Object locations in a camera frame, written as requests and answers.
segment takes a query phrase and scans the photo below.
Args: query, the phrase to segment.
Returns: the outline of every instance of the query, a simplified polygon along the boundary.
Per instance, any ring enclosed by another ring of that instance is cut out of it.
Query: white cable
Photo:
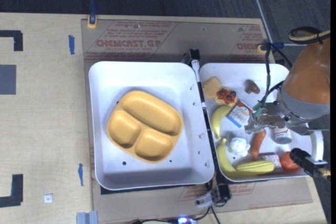
[[[258,8],[259,8],[260,15],[261,15],[261,20],[264,23],[264,27],[265,27],[265,31],[266,31],[266,35],[268,37],[268,40],[269,40],[270,43],[273,43],[271,35],[270,35],[268,27],[267,27],[267,24],[266,24],[264,14],[262,13],[263,10],[261,9],[261,5],[259,3],[259,0],[256,0],[256,2],[257,2],[257,5],[258,5]]]

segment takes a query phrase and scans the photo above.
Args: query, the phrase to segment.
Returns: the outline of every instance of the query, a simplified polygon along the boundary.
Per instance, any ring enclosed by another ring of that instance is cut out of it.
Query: orange carrot
[[[260,146],[262,144],[262,141],[264,140],[264,137],[266,135],[266,131],[262,130],[261,132],[256,134],[256,137],[254,138],[252,147],[251,147],[251,155],[255,158],[259,155]]]

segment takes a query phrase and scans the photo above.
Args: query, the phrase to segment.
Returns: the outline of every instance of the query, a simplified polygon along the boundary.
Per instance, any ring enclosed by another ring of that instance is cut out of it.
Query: wooden table
[[[0,208],[0,223],[75,223],[77,212],[93,210],[81,43],[86,17],[0,13],[0,30],[23,33],[23,51],[13,50],[12,38],[0,38],[0,65],[16,66],[16,94],[0,94],[0,197],[11,195],[12,175],[23,174],[23,202]],[[312,178],[307,182],[311,203],[217,215],[222,223],[327,223]],[[45,202],[45,194],[53,194],[54,201]],[[216,221],[210,214],[199,223]]]

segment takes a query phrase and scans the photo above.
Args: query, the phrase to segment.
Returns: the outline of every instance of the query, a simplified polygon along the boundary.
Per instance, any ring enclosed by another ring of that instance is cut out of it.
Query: blue light
[[[182,224],[187,223],[188,220],[186,218],[179,218],[177,221],[179,222],[178,224]]]

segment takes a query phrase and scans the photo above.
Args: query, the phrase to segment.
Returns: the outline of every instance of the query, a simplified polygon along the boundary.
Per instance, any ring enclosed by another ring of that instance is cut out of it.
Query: yellow banana
[[[210,125],[211,129],[214,131],[214,133],[217,136],[217,139],[221,139],[220,135],[220,129],[221,129],[221,120],[222,118],[226,117],[229,112],[231,111],[231,107],[227,105],[222,105],[218,109],[215,110],[215,112],[212,114],[211,120],[210,120]]]
[[[222,170],[223,174],[229,178],[238,177],[236,169],[232,166],[226,156],[226,147],[225,147],[226,138],[223,138],[222,143],[217,148],[217,158],[219,167]]]

